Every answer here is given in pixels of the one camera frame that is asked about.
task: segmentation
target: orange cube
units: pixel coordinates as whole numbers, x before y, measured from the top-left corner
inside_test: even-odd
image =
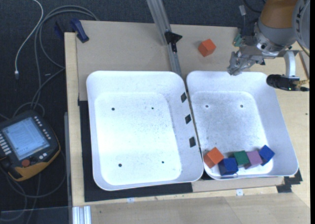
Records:
[[[215,49],[216,49],[216,45],[212,42],[211,39],[202,41],[198,47],[199,52],[204,57],[212,54]]]
[[[217,147],[214,147],[211,151],[209,151],[206,155],[203,156],[203,161],[206,163],[206,165],[209,168],[212,168],[216,164],[218,164],[224,156],[222,153],[217,149]]]

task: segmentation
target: white cable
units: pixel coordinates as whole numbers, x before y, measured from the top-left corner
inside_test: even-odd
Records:
[[[40,4],[39,1],[37,0],[32,0],[34,2],[36,2],[40,9],[41,9],[41,16],[40,16],[40,19],[39,21],[37,22],[36,26],[34,27],[34,29],[32,30],[32,32],[28,35],[28,37],[25,39],[25,41],[23,42],[23,44],[20,46],[17,54],[16,54],[16,57],[15,57],[15,78],[18,79],[19,78],[19,70],[18,70],[18,66],[17,66],[17,62],[18,62],[18,58],[19,58],[19,55],[20,55],[20,51],[22,50],[23,46],[25,45],[25,43],[28,41],[28,39],[30,38],[30,36],[32,36],[32,34],[34,33],[34,31],[36,30],[36,28],[38,27],[38,25],[40,24],[41,20],[43,19],[43,16],[44,16],[44,10],[43,10],[43,6]]]

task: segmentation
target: metal pole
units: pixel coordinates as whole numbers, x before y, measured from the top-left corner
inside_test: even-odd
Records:
[[[181,67],[178,61],[177,50],[174,50],[171,43],[166,40],[165,33],[172,32],[171,26],[169,24],[164,4],[162,0],[147,0],[151,15],[157,26],[158,33],[164,45],[168,46],[168,55],[170,59],[170,64],[172,71],[182,76]]]

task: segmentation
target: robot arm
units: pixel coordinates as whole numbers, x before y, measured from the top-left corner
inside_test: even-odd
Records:
[[[310,50],[310,1],[311,0],[267,0],[252,36],[237,37],[234,45],[239,47],[232,52],[230,75],[240,74],[254,64],[264,64],[265,59],[284,57],[285,75],[270,75],[267,83],[283,90],[308,89],[301,87],[295,76],[295,55],[291,45],[298,41],[309,55]]]

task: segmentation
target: white tray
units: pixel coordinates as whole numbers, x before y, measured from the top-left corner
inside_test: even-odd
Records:
[[[183,80],[173,72],[87,78],[93,176],[108,191],[192,182],[203,173]]]
[[[236,151],[269,146],[274,157],[264,166],[221,176],[218,165],[204,169],[214,179],[290,176],[298,162],[274,88],[266,75],[243,72],[194,71],[187,86],[203,155],[217,147],[227,158]]]

